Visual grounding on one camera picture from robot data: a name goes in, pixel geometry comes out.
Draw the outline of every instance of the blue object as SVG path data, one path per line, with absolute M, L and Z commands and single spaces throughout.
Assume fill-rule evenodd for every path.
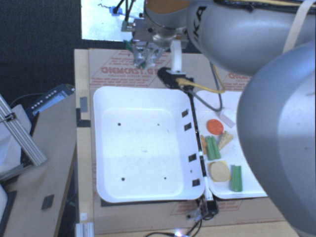
M 123 14 L 122 8 L 118 8 L 118 11 L 115 13 L 113 10 L 116 8 L 116 6 L 110 7 L 110 13 L 112 16 L 120 16 Z

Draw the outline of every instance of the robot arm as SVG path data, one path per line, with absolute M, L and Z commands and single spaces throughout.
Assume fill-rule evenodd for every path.
M 189 1 L 145 1 L 133 33 L 135 65 L 152 66 L 189 36 L 213 64 L 253 76 L 237 113 L 243 152 L 296 232 L 316 237 L 315 4 L 295 48 L 283 53 L 298 7 L 283 2 L 304 0 Z

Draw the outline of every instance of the tray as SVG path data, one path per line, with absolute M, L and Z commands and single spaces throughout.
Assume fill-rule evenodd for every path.
M 187 200 L 204 191 L 191 105 L 179 90 L 110 87 L 93 96 L 97 191 L 108 202 Z
M 207 103 L 210 103 L 213 107 L 219 107 L 219 99 L 218 95 L 201 90 L 197 93 L 203 100 Z M 237 106 L 241 96 L 241 92 L 238 91 L 227 91 L 222 94 L 223 100 L 223 108 L 224 110 L 230 114 L 231 119 L 234 119 L 236 123 L 236 113 L 237 113 Z M 200 135 L 205 136 L 212 136 L 207 128 L 206 123 L 209 119 L 217 119 L 219 121 L 220 118 L 218 115 L 202 104 L 199 100 L 195 98 L 194 105 L 196 107 L 196 114 L 197 114 L 197 123 Z M 210 190 L 214 195 L 222 199 L 232 199 L 232 198 L 257 198 L 257 197 L 267 197 L 267 194 L 264 192 L 260 184 L 258 183 L 257 179 L 253 175 L 240 146 L 238 134 L 237 134 L 237 127 L 234 125 L 230 128 L 224 122 L 221 121 L 224 126 L 224 130 L 228 131 L 230 134 L 233 135 L 233 140 L 227 144 L 221 151 L 221 159 L 208 161 L 207 156 L 204 156 L 205 167 L 208 172 L 208 164 L 210 162 L 215 161 L 226 161 L 229 169 L 232 168 L 232 165 L 241 165 L 242 167 L 242 184 L 243 190 L 242 192 L 233 192 L 230 190 L 231 181 L 227 182 L 214 182 L 210 178 L 210 174 L 208 173 L 208 185 Z M 217 140 L 219 139 L 219 135 L 213 135 Z

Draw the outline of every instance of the orange circle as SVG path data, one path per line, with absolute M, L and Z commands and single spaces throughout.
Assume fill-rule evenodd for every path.
M 217 119 L 210 119 L 206 124 L 207 130 L 214 135 L 220 135 L 224 131 L 223 124 Z

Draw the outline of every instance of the dark gray floor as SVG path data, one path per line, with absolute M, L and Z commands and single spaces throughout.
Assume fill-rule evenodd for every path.
M 122 43 L 82 40 L 80 26 L 80 0 L 0 0 L 0 94 L 8 103 L 62 83 L 74 85 L 75 48 L 124 48 Z M 35 99 L 17 104 L 27 108 Z M 73 222 L 70 204 L 60 236 Z

